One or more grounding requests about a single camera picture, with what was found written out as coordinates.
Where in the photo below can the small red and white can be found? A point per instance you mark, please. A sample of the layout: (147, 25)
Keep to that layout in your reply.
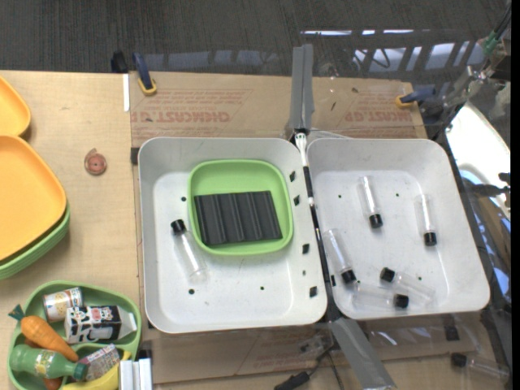
(63, 304)

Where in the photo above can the green square plate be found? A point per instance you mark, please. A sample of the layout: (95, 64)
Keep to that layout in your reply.
(239, 175)

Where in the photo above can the clear plastic bottle black cap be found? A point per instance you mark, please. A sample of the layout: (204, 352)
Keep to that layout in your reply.
(369, 197)
(339, 254)
(373, 299)
(410, 283)
(481, 366)
(189, 250)
(425, 217)

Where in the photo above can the green bottle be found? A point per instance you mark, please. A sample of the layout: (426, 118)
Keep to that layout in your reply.
(36, 362)

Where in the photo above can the green divided plate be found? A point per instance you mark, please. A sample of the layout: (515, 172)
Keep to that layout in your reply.
(101, 295)

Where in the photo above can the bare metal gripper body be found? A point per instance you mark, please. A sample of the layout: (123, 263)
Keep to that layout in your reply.
(503, 61)

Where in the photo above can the yellow plate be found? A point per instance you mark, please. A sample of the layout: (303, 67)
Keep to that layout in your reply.
(10, 112)
(24, 193)

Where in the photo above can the black ribbed rack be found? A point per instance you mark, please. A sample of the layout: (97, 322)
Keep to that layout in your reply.
(237, 217)

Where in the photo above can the brown cardboard board red print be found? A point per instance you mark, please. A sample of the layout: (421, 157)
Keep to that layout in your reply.
(260, 104)

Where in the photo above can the pink packet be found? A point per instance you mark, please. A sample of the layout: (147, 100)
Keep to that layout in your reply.
(99, 362)

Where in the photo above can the thin black and white rod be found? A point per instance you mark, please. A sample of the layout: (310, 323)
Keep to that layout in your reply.
(307, 177)

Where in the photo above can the small pink round roll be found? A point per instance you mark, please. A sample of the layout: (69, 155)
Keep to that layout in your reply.
(96, 163)

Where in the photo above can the small orange toy food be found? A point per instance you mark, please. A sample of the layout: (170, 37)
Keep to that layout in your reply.
(52, 383)

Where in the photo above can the white plastic tray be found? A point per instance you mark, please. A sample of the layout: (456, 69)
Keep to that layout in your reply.
(406, 254)
(243, 295)

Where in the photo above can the orange carrot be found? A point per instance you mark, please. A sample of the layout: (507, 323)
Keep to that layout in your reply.
(42, 331)

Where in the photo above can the yellow banana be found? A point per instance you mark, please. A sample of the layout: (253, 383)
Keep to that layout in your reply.
(101, 383)

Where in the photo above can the black and white milk carton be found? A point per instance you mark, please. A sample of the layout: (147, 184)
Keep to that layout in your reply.
(93, 323)

